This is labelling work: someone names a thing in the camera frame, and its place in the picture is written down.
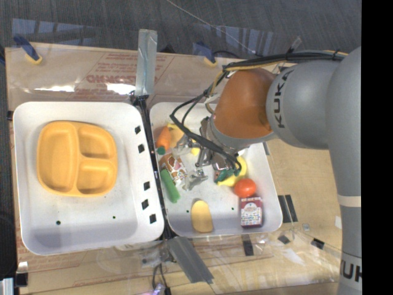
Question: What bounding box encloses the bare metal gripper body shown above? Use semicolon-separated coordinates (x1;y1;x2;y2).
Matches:
199;117;239;159

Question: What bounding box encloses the brown and white carton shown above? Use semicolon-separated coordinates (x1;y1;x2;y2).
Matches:
158;152;189;184

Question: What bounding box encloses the brown cardboard board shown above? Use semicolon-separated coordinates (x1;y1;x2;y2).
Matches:
4;41;343;295

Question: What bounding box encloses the orange divided plate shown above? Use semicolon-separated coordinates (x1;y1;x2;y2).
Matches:
36;120;119;198

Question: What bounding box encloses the dark red carton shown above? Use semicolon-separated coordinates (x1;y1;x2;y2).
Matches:
239;195;264;229

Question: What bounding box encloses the red tomato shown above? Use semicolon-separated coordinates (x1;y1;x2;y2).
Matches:
233;177;257;199

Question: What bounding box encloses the orange carrot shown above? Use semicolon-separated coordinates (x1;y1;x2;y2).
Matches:
155;125;172;155

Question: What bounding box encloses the yellow banana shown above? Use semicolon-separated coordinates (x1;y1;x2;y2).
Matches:
214;155;249;188

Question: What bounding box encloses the green cucumber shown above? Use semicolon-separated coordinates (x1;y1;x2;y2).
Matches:
160;168;181;204

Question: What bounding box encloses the white plastic tray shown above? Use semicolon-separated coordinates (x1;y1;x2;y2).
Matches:
12;101;165;256
149;101;284;239

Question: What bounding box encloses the yellow bread slice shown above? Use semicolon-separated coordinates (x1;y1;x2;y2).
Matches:
190;198;214;234

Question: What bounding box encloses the pale yellow round toy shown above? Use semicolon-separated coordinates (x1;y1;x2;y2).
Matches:
166;122;185;149

